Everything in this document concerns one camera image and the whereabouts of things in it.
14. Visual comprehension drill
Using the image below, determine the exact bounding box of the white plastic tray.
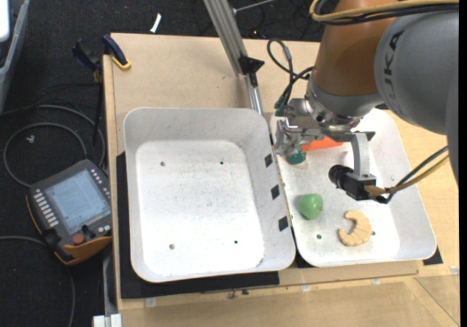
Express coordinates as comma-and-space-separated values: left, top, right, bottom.
123, 107, 297, 284
269, 108, 438, 269

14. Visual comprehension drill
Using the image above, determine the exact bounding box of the beige croissant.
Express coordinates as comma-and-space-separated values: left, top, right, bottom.
337, 209, 373, 247

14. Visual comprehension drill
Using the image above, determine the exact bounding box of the teal round toy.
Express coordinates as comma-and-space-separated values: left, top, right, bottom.
286, 148, 307, 166

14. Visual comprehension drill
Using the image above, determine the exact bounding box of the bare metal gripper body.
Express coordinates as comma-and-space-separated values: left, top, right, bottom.
275, 98, 362, 142

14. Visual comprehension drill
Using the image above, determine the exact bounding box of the pale wood board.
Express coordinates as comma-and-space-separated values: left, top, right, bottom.
103, 32, 460, 315

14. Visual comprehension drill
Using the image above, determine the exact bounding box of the orange carrot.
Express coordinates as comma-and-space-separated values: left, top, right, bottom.
301, 136, 344, 153

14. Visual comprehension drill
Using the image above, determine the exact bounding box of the clear plastic storage bin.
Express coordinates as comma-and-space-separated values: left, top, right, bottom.
0, 0, 39, 112

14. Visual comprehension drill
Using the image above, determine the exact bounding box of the black cylinder on white bracket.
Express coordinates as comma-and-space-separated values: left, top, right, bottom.
328, 131, 377, 202

